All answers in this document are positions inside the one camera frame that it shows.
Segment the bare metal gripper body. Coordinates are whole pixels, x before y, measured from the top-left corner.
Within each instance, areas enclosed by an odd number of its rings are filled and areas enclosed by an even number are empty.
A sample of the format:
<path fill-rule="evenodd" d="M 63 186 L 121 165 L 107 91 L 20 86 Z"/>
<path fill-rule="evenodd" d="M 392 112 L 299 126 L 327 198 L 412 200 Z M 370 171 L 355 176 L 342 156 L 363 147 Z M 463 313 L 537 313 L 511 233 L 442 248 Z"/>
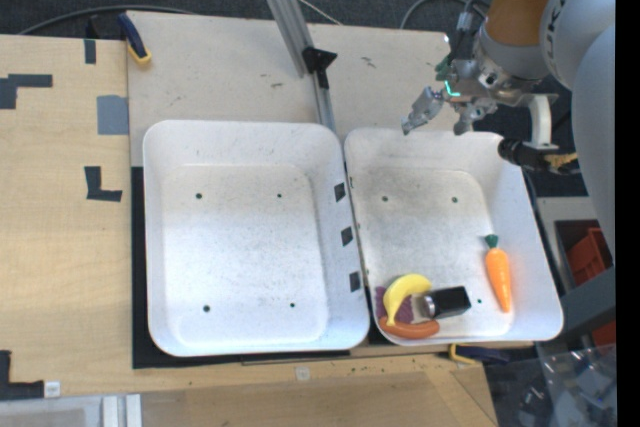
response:
<path fill-rule="evenodd" d="M 453 59 L 442 61 L 442 98 L 451 104 L 482 106 L 494 112 L 499 105 L 527 107 L 537 98 L 553 105 L 557 93 L 538 90 L 539 80 L 514 77 L 491 59 Z"/>

